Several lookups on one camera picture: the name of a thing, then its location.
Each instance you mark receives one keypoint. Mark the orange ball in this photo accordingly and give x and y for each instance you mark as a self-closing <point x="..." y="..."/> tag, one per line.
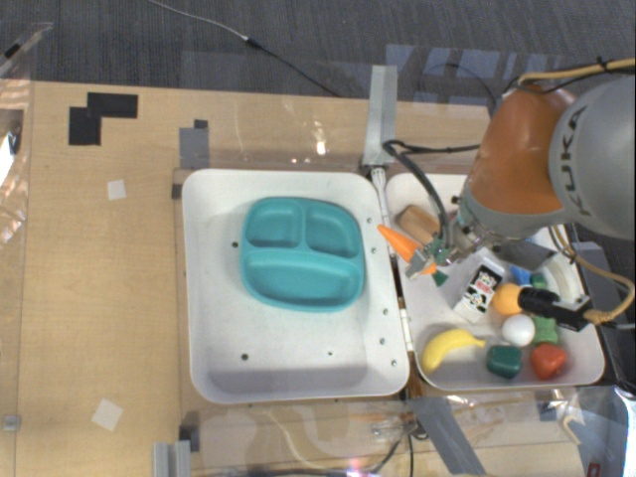
<point x="504" y="300"/>

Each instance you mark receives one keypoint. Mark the pale wood board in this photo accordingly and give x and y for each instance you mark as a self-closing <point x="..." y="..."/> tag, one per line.
<point x="99" y="276"/>

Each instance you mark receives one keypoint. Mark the green toy vegetable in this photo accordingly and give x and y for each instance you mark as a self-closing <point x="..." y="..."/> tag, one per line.
<point x="545" y="331"/>

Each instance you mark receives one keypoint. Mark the white milk carton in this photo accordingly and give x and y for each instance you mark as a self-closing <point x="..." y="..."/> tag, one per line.
<point x="474" y="296"/>

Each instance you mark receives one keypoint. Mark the small green toy piece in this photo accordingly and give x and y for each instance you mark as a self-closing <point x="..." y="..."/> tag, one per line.
<point x="538" y="280"/>

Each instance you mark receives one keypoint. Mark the white egg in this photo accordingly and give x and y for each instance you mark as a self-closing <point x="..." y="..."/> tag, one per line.
<point x="518" y="330"/>

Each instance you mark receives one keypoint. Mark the black cylinder on white bracket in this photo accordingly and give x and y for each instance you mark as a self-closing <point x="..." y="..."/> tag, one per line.
<point x="544" y="301"/>

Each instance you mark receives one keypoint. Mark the tan toy bread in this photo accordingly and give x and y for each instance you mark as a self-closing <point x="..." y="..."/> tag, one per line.
<point x="415" y="219"/>

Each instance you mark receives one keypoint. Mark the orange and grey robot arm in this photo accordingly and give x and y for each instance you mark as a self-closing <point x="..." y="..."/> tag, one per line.
<point x="526" y="167"/>

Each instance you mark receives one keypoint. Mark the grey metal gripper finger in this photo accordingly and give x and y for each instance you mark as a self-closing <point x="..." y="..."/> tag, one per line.
<point x="420" y="262"/>

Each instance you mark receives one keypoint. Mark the yellow banana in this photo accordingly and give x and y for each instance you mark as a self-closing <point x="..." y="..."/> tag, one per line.
<point x="442" y="348"/>

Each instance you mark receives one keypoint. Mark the blue toy piece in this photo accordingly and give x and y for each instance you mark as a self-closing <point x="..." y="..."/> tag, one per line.
<point x="521" y="273"/>

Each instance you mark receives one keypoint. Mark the orange toy carrot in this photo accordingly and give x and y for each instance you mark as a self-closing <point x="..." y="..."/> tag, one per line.
<point x="400" y="240"/>

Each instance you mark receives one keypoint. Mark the teal divided plate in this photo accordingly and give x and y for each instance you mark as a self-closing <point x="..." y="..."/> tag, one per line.
<point x="298" y="271"/>

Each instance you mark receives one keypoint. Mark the dark green toy block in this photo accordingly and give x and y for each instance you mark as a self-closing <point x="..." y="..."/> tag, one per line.
<point x="503" y="362"/>

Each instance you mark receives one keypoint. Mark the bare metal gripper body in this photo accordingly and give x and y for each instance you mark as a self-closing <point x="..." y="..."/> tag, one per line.
<point x="459" y="249"/>

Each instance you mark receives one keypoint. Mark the white plastic tray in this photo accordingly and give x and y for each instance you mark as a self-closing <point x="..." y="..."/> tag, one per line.
<point x="213" y="316"/>
<point x="447" y="311"/>

